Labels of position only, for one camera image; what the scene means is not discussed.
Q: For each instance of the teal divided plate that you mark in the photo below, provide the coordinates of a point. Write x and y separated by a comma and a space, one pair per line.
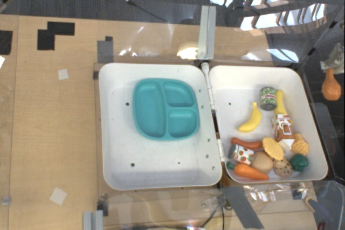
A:
148, 107

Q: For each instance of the thin black and white rod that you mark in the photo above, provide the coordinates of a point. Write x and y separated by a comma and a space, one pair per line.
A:
208, 83

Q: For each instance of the white plastic tray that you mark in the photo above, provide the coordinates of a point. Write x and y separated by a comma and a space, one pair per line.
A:
237, 83
161, 164

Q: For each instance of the yellow banana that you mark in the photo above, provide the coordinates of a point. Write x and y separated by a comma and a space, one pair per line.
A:
254, 119

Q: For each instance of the red-brown sausage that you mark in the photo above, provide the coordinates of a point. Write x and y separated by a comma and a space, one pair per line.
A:
246, 143

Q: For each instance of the white can with strawberries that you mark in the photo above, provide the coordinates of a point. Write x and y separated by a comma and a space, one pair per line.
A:
242, 154

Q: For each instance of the green and white can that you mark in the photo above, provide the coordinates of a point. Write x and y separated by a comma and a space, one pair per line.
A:
267, 97

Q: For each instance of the yellow squash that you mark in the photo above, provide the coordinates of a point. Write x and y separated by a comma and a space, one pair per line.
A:
280, 102

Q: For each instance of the orange carrot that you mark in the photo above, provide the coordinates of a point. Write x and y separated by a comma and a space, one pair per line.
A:
248, 171

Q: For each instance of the yellow round biscuit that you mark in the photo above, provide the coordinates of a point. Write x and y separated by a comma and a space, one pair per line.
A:
272, 147

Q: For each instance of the orange and white carton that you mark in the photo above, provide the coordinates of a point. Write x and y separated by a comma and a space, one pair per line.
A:
283, 129

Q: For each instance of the brown chocolate chip cookie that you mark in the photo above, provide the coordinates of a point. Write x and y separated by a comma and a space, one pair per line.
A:
283, 168

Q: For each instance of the yellow-orange pineapple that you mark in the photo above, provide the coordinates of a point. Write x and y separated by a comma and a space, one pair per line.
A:
299, 146

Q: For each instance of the green broccoli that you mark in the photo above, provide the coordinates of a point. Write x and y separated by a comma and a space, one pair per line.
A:
299, 162

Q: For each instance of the orange pear-shaped toy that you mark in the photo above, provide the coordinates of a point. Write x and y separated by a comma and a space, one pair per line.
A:
331, 87

